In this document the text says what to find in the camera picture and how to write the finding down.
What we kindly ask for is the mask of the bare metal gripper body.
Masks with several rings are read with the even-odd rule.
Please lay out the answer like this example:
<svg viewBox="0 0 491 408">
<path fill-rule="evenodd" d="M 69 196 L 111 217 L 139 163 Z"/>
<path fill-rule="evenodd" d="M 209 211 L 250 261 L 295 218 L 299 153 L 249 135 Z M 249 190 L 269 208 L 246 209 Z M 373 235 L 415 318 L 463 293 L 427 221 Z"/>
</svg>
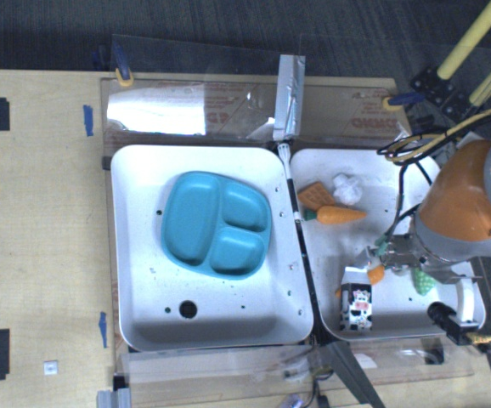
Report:
<svg viewBox="0 0 491 408">
<path fill-rule="evenodd" d="M 428 261 L 428 254 L 416 235 L 406 233 L 387 241 L 380 260 L 389 269 L 419 268 Z"/>
</svg>

